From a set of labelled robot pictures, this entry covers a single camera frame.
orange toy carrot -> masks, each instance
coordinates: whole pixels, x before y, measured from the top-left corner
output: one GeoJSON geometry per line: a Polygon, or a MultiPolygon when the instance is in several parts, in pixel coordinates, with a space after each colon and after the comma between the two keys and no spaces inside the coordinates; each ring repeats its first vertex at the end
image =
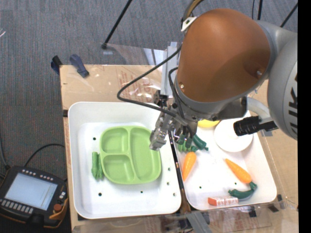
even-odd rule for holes
{"type": "Polygon", "coordinates": [[[239,178],[241,182],[250,183],[252,181],[252,177],[250,176],[250,174],[242,167],[240,167],[238,164],[228,159],[225,159],[225,161],[232,170],[232,172],[239,178]]]}
{"type": "Polygon", "coordinates": [[[183,181],[185,181],[186,178],[188,177],[190,171],[193,168],[195,161],[196,161],[196,154],[194,152],[188,152],[186,154],[184,165],[183,165],[183,171],[182,171],[183,181]]]}

display screen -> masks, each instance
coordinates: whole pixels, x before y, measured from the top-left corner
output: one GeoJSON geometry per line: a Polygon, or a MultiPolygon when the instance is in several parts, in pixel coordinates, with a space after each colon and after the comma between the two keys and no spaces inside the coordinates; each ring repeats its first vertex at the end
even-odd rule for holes
{"type": "Polygon", "coordinates": [[[18,173],[5,198],[46,211],[56,188],[57,184],[18,173]]]}

gray floor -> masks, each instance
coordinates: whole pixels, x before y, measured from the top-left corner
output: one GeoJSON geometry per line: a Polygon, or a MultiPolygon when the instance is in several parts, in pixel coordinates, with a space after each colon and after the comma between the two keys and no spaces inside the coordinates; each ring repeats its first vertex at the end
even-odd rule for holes
{"type": "MultiPolygon", "coordinates": [[[[85,64],[110,64],[101,49],[128,0],[0,0],[0,136],[7,164],[24,165],[45,144],[64,144],[59,76],[51,69],[76,53],[85,64]]],[[[110,43],[164,50],[182,42],[181,17],[191,0],[133,0],[110,43]]],[[[263,0],[261,20],[280,26],[298,0],[263,0]]],[[[259,0],[205,0],[195,16],[218,7],[257,19],[259,0]]],[[[284,26],[298,31],[298,9],[284,26]]],[[[66,177],[63,147],[48,147],[28,166],[66,177]]],[[[0,164],[0,173],[5,173],[0,164]]],[[[70,232],[69,213],[55,230],[0,217],[0,232],[70,232]]]]}

divided green plate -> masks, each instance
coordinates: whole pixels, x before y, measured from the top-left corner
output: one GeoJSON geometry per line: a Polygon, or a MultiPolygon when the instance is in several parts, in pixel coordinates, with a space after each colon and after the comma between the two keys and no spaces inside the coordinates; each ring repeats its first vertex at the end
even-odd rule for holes
{"type": "Polygon", "coordinates": [[[154,181],[161,173],[159,151],[149,149],[150,133],[140,126],[112,127],[100,139],[100,155],[105,176],[119,184],[154,181]]]}

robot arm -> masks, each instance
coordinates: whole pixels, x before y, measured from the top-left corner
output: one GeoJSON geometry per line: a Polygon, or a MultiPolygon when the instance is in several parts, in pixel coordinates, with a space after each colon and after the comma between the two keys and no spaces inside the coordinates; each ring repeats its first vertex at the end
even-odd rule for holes
{"type": "MultiPolygon", "coordinates": [[[[193,0],[190,10],[199,2],[193,0]]],[[[297,33],[231,9],[214,9],[188,20],[189,15],[186,11],[183,18],[188,24],[182,29],[186,34],[168,107],[182,120],[161,113],[150,149],[165,144],[167,130],[190,146],[199,120],[243,117],[256,107],[248,94],[266,79],[269,108],[253,109],[259,112],[257,127],[245,130],[250,120],[240,121],[237,135],[280,128],[297,139],[297,33]]]]}

